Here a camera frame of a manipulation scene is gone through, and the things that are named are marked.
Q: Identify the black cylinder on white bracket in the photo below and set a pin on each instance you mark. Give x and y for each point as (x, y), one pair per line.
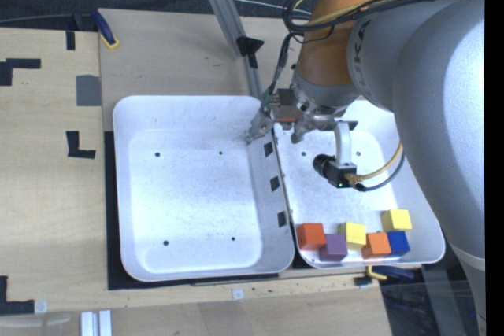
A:
(334, 169)

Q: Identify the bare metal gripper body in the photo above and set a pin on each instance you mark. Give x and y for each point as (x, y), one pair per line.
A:
(286, 105)

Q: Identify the purple cube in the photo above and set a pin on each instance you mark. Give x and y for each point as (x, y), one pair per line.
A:
(334, 247)

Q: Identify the blue cube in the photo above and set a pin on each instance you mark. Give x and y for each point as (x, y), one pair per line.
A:
(398, 242)

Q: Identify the orange cube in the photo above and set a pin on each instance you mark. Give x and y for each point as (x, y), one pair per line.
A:
(311, 235)
(377, 244)

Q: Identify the white plastic tray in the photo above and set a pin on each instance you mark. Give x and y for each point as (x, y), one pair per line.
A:
(193, 189)
(338, 204)

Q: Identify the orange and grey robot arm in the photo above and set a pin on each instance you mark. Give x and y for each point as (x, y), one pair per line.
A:
(433, 98)

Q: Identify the yellow cube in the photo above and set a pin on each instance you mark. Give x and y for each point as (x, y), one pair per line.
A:
(353, 234)
(397, 219)

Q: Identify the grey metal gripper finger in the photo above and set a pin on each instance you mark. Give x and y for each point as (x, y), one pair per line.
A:
(260, 126)
(300, 131)

